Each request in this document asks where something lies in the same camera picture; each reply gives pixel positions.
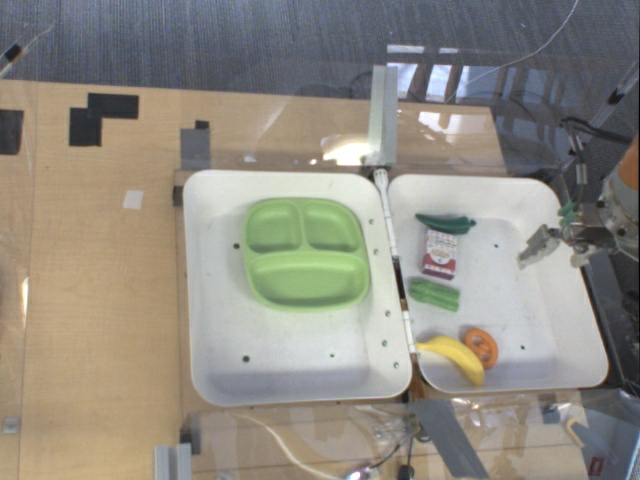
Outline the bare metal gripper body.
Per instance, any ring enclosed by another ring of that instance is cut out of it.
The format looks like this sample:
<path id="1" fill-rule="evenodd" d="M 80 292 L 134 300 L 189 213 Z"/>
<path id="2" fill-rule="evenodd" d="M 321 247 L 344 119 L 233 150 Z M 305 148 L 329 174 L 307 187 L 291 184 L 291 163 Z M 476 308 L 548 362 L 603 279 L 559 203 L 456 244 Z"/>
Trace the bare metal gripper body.
<path id="1" fill-rule="evenodd" d="M 560 209 L 561 233 L 574 248 L 634 254 L 634 201 L 570 201 Z"/>

